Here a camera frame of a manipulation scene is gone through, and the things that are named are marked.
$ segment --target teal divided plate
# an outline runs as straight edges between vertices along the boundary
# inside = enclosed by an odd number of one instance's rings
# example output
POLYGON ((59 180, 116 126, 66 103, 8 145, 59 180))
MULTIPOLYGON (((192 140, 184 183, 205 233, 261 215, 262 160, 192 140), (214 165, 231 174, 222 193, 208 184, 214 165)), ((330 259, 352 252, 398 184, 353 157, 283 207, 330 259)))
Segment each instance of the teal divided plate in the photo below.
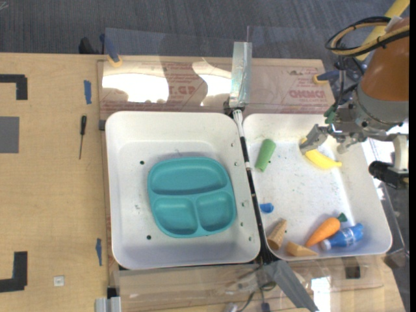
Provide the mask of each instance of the teal divided plate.
POLYGON ((149 172, 148 194, 157 226, 171 237, 213 235, 229 228, 235 219, 228 173, 208 157, 157 163, 149 172))

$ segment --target wooden block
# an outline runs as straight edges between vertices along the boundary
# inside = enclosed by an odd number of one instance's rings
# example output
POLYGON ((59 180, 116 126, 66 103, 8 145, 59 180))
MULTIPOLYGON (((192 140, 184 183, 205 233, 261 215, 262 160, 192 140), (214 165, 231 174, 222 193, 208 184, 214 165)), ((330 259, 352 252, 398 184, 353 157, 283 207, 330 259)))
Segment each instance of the wooden block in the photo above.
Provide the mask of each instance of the wooden block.
POLYGON ((306 248, 305 246, 298 245, 294 242, 288 242, 286 245, 286 252, 295 257, 305 257, 309 255, 318 255, 317 252, 306 248))
POLYGON ((267 236, 267 243, 273 250, 279 250, 283 244, 283 236, 287 228, 287 221, 281 220, 278 222, 276 227, 274 227, 272 233, 267 236))

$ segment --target yellow pole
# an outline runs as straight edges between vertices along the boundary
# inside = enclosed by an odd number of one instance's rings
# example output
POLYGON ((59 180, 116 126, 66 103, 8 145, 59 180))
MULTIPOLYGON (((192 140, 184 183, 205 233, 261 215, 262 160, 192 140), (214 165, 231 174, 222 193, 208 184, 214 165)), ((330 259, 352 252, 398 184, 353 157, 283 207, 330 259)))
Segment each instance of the yellow pole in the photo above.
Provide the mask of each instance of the yellow pole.
MULTIPOLYGON (((393 16, 400 16, 405 11, 405 9, 409 6, 410 0, 396 0, 393 5, 390 7, 390 9, 384 14, 384 16, 387 16, 388 18, 392 18, 393 16)), ((363 44, 366 44, 368 42, 371 42, 372 40, 375 40, 377 37, 384 34, 384 28, 383 26, 378 26, 373 29, 373 31, 369 34, 369 36, 365 39, 363 44)), ((367 55, 369 53, 365 53, 363 55, 360 55, 357 57, 358 60, 363 61, 365 58, 367 58, 367 55)))

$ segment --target orange carrot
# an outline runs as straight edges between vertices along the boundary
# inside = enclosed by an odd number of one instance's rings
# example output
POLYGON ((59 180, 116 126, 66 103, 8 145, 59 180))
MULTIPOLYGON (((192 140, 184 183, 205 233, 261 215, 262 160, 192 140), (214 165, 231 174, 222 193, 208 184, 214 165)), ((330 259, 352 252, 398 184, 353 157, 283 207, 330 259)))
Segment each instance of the orange carrot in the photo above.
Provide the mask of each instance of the orange carrot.
POLYGON ((315 230, 307 240, 305 246, 310 247, 331 237, 341 227, 341 222, 346 222, 346 217, 341 213, 338 217, 329 217, 315 230))

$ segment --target black screwdriver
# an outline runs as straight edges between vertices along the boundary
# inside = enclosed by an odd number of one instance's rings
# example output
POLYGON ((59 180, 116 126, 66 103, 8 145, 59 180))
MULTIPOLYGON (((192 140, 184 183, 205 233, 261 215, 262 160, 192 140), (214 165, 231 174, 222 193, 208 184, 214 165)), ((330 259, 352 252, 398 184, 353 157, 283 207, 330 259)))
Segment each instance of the black screwdriver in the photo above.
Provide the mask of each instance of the black screwdriver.
POLYGON ((81 144, 79 146, 79 159, 81 159, 81 152, 83 150, 83 138, 85 134, 85 126, 86 126, 86 116, 81 117, 81 131, 79 132, 81 134, 81 144))

